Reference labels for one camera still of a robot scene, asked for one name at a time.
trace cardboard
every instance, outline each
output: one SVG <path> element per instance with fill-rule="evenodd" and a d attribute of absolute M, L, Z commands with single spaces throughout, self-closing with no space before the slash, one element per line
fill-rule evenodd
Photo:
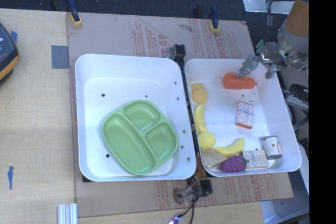
<path fill-rule="evenodd" d="M 78 217 L 187 208 L 178 204 L 173 190 L 188 186 L 186 180 L 140 182 L 90 182 L 78 161 L 75 62 L 83 54 L 167 57 L 174 44 L 184 44 L 186 61 L 193 58 L 245 59 L 253 54 L 245 22 L 219 21 L 219 32 L 209 19 L 81 13 L 82 24 L 67 16 L 69 71 L 74 139 L 75 183 Z M 199 206 L 213 206 L 292 198 L 287 173 L 210 178 L 213 193 Z"/>

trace patterned box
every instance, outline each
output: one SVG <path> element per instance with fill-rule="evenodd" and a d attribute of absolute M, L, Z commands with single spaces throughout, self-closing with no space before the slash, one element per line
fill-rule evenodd
<path fill-rule="evenodd" d="M 242 101 L 238 102 L 235 124 L 247 129 L 252 128 L 254 105 Z"/>
<path fill-rule="evenodd" d="M 265 151 L 243 151 L 243 157 L 248 161 L 246 169 L 268 167 Z"/>

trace wooden table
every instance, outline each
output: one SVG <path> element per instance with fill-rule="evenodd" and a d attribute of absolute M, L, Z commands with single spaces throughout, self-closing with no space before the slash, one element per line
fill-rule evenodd
<path fill-rule="evenodd" d="M 0 223 L 57 223 L 76 202 L 68 69 L 53 69 L 51 46 L 67 46 L 66 12 L 0 9 L 21 59 L 0 87 Z M 8 170 L 13 167 L 13 189 Z M 168 223 L 181 210 L 80 218 L 78 223 Z M 189 216 L 182 223 L 188 223 Z M 195 209 L 198 223 L 263 223 L 259 202 Z"/>

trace green plate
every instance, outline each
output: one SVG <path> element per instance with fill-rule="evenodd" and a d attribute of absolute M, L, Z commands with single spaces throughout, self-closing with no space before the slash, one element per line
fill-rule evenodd
<path fill-rule="evenodd" d="M 178 147 L 171 123 L 146 100 L 129 102 L 112 112 L 104 120 L 101 134 L 115 159 L 135 175 L 156 170 Z"/>

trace red-orange toy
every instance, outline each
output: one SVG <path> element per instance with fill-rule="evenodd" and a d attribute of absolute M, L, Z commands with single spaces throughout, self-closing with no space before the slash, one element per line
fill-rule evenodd
<path fill-rule="evenodd" d="M 223 86 L 225 89 L 238 90 L 238 89 L 252 89 L 257 83 L 252 78 L 241 77 L 238 78 L 237 74 L 228 73 L 223 78 Z"/>

